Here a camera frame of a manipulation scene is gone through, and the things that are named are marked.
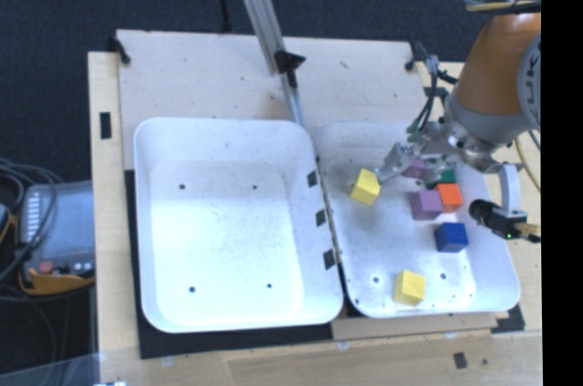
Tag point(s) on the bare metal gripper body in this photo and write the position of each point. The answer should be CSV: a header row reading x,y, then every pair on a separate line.
x,y
473,154

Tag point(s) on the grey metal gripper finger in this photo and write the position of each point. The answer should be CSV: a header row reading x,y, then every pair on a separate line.
x,y
396,159
436,170

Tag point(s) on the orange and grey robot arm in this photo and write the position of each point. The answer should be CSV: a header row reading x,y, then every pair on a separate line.
x,y
492,70

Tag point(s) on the green cube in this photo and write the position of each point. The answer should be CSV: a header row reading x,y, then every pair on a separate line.
x,y
449,177

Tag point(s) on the purple cube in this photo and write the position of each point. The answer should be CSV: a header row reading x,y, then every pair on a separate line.
x,y
415,169
426,204

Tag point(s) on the orange cube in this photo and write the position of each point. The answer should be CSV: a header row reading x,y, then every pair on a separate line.
x,y
451,196

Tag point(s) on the yellow cube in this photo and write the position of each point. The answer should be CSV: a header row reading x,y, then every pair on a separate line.
x,y
409,287
365,187

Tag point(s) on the blue cube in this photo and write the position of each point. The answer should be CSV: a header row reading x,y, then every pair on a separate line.
x,y
451,237

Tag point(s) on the white plastic tray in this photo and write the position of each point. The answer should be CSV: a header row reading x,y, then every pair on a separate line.
x,y
228,229
391,238

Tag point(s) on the thin black and white rod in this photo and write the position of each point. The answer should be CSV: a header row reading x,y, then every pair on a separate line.
x,y
329,211

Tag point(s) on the pale wood board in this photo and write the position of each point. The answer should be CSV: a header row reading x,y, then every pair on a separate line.
x,y
205,79

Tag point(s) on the black cylinder on white bracket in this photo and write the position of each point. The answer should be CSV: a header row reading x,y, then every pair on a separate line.
x,y
494,215

